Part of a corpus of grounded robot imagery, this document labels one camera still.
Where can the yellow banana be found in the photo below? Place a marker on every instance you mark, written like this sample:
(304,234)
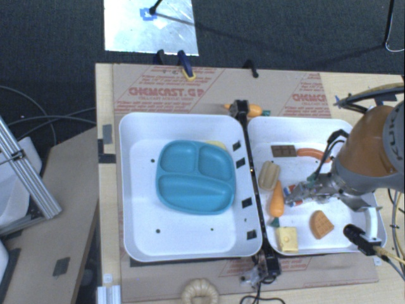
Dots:
(216,144)

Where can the white plastic tray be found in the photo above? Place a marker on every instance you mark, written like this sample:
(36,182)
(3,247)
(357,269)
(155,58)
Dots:
(335,245)
(190,233)

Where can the orange waffle slice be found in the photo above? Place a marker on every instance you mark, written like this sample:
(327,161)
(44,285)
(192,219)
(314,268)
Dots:
(321,225)

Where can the thin black rod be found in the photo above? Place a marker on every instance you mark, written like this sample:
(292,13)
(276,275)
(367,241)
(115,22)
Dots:
(253,173)

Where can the orange carrot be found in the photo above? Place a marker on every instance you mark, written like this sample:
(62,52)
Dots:
(255,109)
(277,201)

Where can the beige bread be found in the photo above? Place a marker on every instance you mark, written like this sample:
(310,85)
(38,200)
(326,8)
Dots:
(269,175)

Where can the red white blue can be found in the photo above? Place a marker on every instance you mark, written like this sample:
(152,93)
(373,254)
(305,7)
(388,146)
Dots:
(288,189)

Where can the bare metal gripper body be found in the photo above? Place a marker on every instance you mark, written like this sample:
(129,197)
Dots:
(321,188)

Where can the black cylinder on white bracket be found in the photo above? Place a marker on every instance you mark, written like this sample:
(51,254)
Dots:
(360,237)

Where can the yellow cheese wedge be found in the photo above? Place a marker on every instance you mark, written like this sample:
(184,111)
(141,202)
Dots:
(287,239)

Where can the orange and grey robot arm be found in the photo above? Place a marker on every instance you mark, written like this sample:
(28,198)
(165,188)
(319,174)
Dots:
(367,144)

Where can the beige doughnut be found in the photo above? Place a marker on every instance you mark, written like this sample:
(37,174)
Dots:
(190,291)

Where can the blue divided plate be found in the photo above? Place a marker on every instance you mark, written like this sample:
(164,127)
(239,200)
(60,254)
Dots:
(193,179)

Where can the brown cardboard board red print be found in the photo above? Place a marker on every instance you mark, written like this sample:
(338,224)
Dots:
(221,84)

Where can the orange sausage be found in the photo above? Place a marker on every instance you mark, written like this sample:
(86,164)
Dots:
(310,152)

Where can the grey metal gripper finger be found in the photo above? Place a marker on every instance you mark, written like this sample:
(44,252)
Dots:
(294,196)

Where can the brown chocolate biscuit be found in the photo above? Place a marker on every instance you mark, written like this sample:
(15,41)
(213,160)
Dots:
(283,151)

